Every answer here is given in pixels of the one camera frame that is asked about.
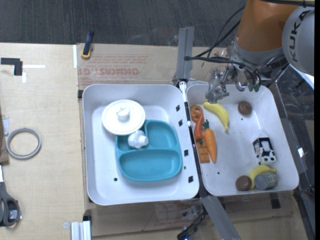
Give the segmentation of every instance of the teal divided dish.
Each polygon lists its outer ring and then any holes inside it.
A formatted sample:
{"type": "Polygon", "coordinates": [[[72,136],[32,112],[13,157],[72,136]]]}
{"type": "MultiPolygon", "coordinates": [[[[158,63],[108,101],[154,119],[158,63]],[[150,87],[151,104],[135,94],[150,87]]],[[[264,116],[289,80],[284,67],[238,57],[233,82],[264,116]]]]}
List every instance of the teal divided dish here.
{"type": "Polygon", "coordinates": [[[179,140],[172,126],[160,120],[145,120],[141,130],[148,145],[128,145],[128,135],[115,137],[115,153],[121,173],[136,182],[153,182],[176,176],[182,167],[179,140]]]}

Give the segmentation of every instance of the black floor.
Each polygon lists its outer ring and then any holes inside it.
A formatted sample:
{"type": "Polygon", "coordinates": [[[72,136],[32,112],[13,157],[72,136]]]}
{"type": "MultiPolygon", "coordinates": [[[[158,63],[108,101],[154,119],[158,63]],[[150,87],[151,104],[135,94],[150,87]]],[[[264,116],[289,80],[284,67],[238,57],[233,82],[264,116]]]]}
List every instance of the black floor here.
{"type": "Polygon", "coordinates": [[[87,31],[93,30],[95,43],[172,46],[179,28],[194,26],[194,46],[210,46],[246,1],[0,0],[0,42],[84,43],[87,31]]]}

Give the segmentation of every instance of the carrot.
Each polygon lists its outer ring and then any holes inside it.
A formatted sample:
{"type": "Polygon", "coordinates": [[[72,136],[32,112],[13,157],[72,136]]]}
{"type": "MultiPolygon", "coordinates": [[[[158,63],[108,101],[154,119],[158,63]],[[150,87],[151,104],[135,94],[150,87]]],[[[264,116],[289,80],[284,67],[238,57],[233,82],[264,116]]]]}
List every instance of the carrot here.
{"type": "Polygon", "coordinates": [[[203,124],[204,130],[204,140],[206,143],[206,147],[209,151],[210,157],[212,162],[216,162],[217,160],[217,143],[216,143],[216,136],[212,129],[209,128],[209,122],[206,119],[205,123],[203,124]]]}
{"type": "Polygon", "coordinates": [[[200,117],[198,118],[198,120],[196,121],[196,123],[195,123],[194,132],[193,132],[195,141],[198,141],[200,144],[202,144],[203,139],[205,138],[204,134],[202,132],[202,126],[203,126],[204,118],[205,118],[205,116],[202,113],[200,115],[200,117]]]}

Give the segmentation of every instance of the banana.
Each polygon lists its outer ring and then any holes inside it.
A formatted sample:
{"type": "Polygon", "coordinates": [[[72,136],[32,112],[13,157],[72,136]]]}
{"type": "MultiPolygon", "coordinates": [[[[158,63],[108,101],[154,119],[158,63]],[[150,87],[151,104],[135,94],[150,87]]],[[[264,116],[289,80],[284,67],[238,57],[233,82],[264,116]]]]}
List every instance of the banana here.
{"type": "Polygon", "coordinates": [[[226,109],[219,103],[211,104],[208,101],[204,102],[203,105],[206,109],[213,111],[220,118],[220,120],[224,124],[224,130],[227,131],[229,129],[229,114],[226,109]]]}
{"type": "Polygon", "coordinates": [[[276,172],[276,168],[271,168],[270,166],[266,165],[266,164],[260,164],[256,167],[254,167],[250,173],[249,173],[249,178],[251,179],[251,187],[249,188],[250,190],[252,190],[255,187],[255,177],[259,174],[265,174],[265,173],[269,173],[269,172],[276,172]]]}

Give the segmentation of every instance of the black scissors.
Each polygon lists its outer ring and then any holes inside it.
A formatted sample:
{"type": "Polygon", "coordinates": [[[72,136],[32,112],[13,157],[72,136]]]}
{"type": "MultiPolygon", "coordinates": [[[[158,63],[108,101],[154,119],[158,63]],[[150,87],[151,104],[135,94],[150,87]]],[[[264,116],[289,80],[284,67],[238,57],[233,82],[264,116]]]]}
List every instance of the black scissors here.
{"type": "Polygon", "coordinates": [[[0,164],[0,225],[13,226],[20,219],[20,207],[17,200],[6,191],[2,165],[0,164]]]}

